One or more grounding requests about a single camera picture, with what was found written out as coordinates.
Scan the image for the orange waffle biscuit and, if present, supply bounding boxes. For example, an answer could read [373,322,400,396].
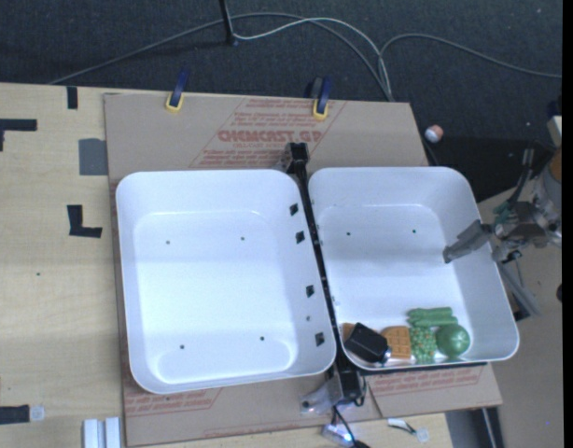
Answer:
[379,325,412,362]

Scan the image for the green grapes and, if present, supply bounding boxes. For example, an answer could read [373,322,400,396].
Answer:
[408,327,438,365]

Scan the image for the white plastic tray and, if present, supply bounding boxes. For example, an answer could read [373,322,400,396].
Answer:
[114,168,339,395]
[307,165,521,371]

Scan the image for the brown cardboard board, red print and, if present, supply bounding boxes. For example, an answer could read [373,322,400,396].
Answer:
[102,91,504,447]

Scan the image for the green apple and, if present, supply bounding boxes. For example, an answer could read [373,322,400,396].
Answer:
[434,323,471,359]

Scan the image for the black cylinder on white bracket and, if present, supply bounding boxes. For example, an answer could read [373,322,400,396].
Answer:
[545,98,564,147]

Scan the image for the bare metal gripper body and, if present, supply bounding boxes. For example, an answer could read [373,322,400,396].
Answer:
[493,200,563,252]

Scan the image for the black box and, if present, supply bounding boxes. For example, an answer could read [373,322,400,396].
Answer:
[344,322,393,368]

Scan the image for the green pea pods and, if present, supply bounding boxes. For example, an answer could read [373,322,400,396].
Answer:
[406,306,459,329]

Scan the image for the thin black rod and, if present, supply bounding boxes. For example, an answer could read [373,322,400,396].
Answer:
[294,170,351,373]

